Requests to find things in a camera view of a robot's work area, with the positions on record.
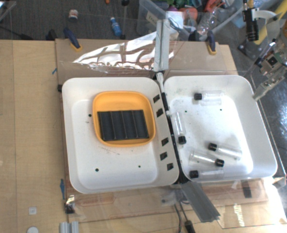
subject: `plastic bottle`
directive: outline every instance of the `plastic bottle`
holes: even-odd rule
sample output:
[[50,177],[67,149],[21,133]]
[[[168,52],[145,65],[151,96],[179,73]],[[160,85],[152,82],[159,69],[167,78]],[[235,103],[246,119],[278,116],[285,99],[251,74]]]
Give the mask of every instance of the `plastic bottle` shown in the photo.
[[212,180],[212,179],[222,179],[224,177],[223,168],[218,168],[215,170],[191,170],[189,172],[191,179],[203,179],[203,180]]
[[218,154],[230,156],[235,160],[240,160],[242,156],[241,150],[221,144],[209,143],[208,149],[211,151],[215,151]]
[[173,128],[176,133],[176,136],[178,137],[178,143],[179,144],[186,144],[187,140],[185,137],[186,134],[186,128],[182,119],[182,114],[180,112],[176,112],[172,114],[173,119]]
[[217,26],[217,8],[212,12],[203,13],[203,16],[197,26],[197,31],[200,35],[207,35],[209,30],[214,29]]
[[200,105],[221,105],[222,104],[223,91],[211,90],[202,91],[201,93],[195,93],[194,99],[199,101]]
[[77,22],[78,21],[78,11],[77,10],[70,10],[68,15],[68,20],[71,22]]
[[115,36],[121,36],[122,30],[120,28],[120,25],[116,22],[115,18],[111,17],[110,21],[112,23],[111,27],[112,27],[112,30],[114,32],[114,35]]
[[189,156],[189,162],[192,163],[203,163],[205,165],[210,166],[224,166],[224,160],[215,158],[214,156],[206,155],[206,154],[199,154],[195,151],[192,151]]

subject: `vial with black cap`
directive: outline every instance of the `vial with black cap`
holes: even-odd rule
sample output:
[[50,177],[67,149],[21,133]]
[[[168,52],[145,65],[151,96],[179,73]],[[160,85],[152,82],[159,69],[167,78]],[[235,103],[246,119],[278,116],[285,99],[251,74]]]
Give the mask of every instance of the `vial with black cap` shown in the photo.
[[235,149],[233,147],[225,146],[222,144],[209,143],[208,149],[220,155],[230,156],[234,158],[235,160],[240,160],[242,156],[241,150]]
[[194,100],[199,101],[200,105],[221,105],[222,96],[221,90],[202,91],[194,94]]
[[173,122],[174,133],[176,134],[178,143],[186,144],[187,143],[187,139],[185,137],[186,128],[184,125],[182,114],[180,112],[173,113],[172,120],[173,120],[172,122]]
[[191,170],[189,172],[191,179],[213,180],[222,179],[224,177],[223,168],[216,168],[214,170]]
[[205,165],[210,166],[224,166],[224,160],[218,159],[214,156],[210,156],[208,154],[197,153],[196,151],[192,151],[189,156],[190,164],[194,163],[203,163]]

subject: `metal bracket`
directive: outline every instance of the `metal bracket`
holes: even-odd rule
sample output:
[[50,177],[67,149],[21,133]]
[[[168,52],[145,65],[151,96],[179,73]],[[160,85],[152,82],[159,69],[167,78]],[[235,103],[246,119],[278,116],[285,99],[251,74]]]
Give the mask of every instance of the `metal bracket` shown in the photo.
[[60,223],[59,233],[79,233],[79,223],[77,221]]
[[170,23],[168,19],[157,21],[157,36],[155,42],[154,66],[155,72],[168,69]]
[[181,184],[181,189],[201,222],[212,222],[220,216],[197,182]]

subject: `gray carpet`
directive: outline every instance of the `gray carpet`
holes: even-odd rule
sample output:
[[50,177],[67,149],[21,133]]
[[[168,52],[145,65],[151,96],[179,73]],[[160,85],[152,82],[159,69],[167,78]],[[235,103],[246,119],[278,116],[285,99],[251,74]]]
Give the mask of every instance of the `gray carpet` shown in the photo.
[[[122,25],[124,8],[122,0],[111,0],[106,5],[104,0],[13,0],[17,2],[11,14],[7,16],[3,27],[11,28],[13,32],[31,36],[34,40],[45,40],[49,30],[54,29],[59,38],[64,38],[63,29],[68,27],[77,38],[88,39],[119,39],[111,29],[110,18],[116,17]],[[70,9],[79,12],[77,23],[67,20]],[[126,38],[134,39],[136,32],[139,0],[130,0],[128,19],[126,22]],[[0,28],[0,39],[11,38],[11,33]],[[230,46],[235,64],[239,71],[250,68],[253,60],[249,59],[238,46],[245,39],[245,29],[239,29],[229,23],[215,34],[216,41]],[[258,85],[263,77],[255,71],[253,80]],[[264,112],[268,119],[271,139],[279,161],[277,177],[287,174],[287,76],[276,88],[261,99]],[[278,189],[287,216],[287,182]]]

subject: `clear plastic bin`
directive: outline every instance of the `clear plastic bin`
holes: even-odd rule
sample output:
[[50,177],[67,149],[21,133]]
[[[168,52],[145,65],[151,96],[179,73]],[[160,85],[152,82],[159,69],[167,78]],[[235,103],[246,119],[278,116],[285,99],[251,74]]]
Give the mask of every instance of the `clear plastic bin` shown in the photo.
[[[228,19],[219,23],[212,31],[216,33],[224,25],[230,22],[235,16],[241,14],[242,0],[229,0],[229,3],[233,5],[237,11],[232,14]],[[151,0],[139,0],[139,12],[138,12],[138,24],[137,33],[139,35],[146,35],[150,31],[156,30],[156,22],[158,19],[165,19],[166,11],[157,7]]]

